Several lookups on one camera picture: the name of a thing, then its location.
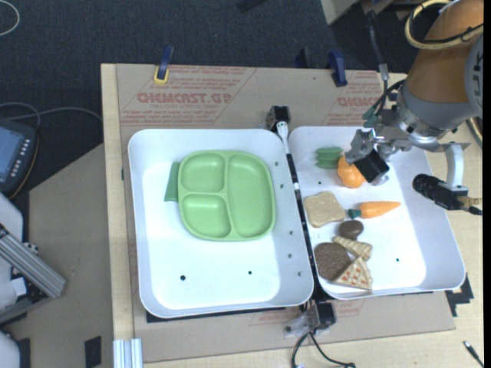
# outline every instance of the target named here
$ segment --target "black floor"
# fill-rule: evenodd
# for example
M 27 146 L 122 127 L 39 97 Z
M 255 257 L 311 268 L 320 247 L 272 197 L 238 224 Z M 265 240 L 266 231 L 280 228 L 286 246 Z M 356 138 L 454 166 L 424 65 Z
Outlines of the black floor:
M 347 69 L 377 69 L 366 18 L 354 5 L 327 26 L 320 0 L 5 0 L 19 26 L 0 36 L 0 104 L 39 111 L 83 108 L 101 114 L 102 63 L 158 64 L 165 45 L 174 64 L 294 67 L 307 48 L 312 67 L 330 50 Z M 409 70 L 416 51 L 395 12 L 377 18 L 393 71 Z M 0 33 L 15 21 L 0 4 Z M 0 117 L 30 110 L 0 107 Z M 22 121 L 33 124 L 34 119 Z M 76 110 L 44 114 L 34 169 L 15 203 L 30 189 L 102 142 L 99 119 Z

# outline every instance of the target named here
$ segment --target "white tray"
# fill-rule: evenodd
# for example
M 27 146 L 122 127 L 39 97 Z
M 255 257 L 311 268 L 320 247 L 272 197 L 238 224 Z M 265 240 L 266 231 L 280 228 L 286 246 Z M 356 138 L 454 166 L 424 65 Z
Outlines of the white tray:
M 417 174 L 432 174 L 423 150 L 413 148 L 393 155 L 388 163 L 389 180 L 381 186 L 365 182 L 360 188 L 351 189 L 341 184 L 335 169 L 315 166 L 316 149 L 339 146 L 349 150 L 357 128 L 303 126 L 289 137 L 302 198 L 331 191 L 345 209 L 371 200 L 401 202 L 401 207 L 380 217 L 359 218 L 364 231 L 358 240 L 373 245 L 367 262 L 374 279 L 373 290 L 345 287 L 319 277 L 322 288 L 344 300 L 458 288 L 465 270 L 447 213 L 412 188 Z M 330 242 L 339 224 L 332 222 L 321 228 L 308 225 L 312 248 Z
M 173 162 L 200 150 L 252 153 L 268 166 L 276 223 L 255 241 L 191 235 L 164 202 Z M 153 315 L 186 317 L 301 305 L 314 282 L 281 140 L 267 130 L 141 130 L 128 146 L 140 298 Z

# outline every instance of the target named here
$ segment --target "white cable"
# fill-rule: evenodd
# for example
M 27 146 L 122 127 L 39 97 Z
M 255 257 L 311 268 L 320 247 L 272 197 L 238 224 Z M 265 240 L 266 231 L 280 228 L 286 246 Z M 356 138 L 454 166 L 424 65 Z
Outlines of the white cable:
M 15 12 L 15 15 L 17 16 L 17 21 L 15 22 L 15 25 L 9 28 L 7 31 L 0 33 L 0 37 L 1 37 L 2 35 L 7 35 L 8 33 L 12 33 L 17 28 L 19 22 L 21 21 L 21 14 L 19 14 L 18 9 L 12 3 L 6 2 L 5 0 L 0 0 L 0 3 L 6 4 L 10 8 L 12 8 Z

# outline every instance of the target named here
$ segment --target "carrot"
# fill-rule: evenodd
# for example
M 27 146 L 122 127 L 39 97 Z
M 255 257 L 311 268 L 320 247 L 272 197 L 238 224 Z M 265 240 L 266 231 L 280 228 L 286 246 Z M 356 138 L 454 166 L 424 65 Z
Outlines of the carrot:
M 351 219 L 356 217 L 374 218 L 389 212 L 400 206 L 400 202 L 390 201 L 374 201 L 363 202 L 360 204 L 360 209 L 349 209 L 348 215 Z

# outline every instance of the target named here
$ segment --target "blue clamp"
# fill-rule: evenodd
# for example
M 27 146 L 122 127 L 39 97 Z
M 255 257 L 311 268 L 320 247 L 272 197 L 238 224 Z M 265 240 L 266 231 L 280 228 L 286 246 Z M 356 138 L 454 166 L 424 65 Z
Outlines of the blue clamp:
M 157 84 L 165 84 L 169 79 L 168 66 L 172 61 L 174 55 L 174 46 L 166 46 L 163 50 L 162 60 L 160 60 L 160 66 L 155 69 L 153 74 L 153 81 Z
M 328 67 L 334 69 L 334 72 L 331 74 L 331 76 L 336 83 L 336 86 L 341 87 L 348 84 L 344 72 L 344 57 L 338 49 L 333 49 L 329 52 Z

